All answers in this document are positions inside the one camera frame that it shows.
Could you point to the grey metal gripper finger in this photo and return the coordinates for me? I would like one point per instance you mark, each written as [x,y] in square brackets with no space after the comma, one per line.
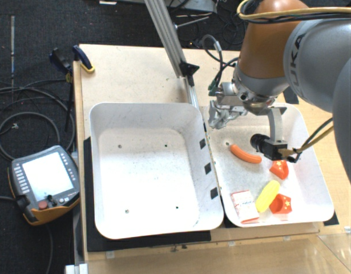
[227,117]
[214,116]

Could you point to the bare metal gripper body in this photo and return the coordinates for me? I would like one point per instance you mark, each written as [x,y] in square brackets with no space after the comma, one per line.
[230,94]

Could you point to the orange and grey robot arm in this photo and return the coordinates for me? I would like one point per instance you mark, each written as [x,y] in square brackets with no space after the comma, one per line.
[266,44]

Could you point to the orange sausage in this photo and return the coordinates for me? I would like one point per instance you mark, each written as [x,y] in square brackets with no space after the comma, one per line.
[245,154]

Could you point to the white plastic tray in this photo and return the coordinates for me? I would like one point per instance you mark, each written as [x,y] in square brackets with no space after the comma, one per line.
[146,170]
[303,187]

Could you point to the yellow corn cob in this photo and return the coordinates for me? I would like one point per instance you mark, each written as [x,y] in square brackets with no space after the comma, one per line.
[268,195]

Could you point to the white and red packet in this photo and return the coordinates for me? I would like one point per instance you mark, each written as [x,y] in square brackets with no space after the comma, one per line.
[245,205]

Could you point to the pale wood board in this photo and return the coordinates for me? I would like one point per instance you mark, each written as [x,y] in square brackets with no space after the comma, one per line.
[129,76]

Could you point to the red cup with yellow star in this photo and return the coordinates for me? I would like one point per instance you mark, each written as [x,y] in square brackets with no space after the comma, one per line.
[283,205]

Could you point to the black cylinder on white bracket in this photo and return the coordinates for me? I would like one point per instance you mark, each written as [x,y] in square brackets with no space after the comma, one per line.
[270,148]

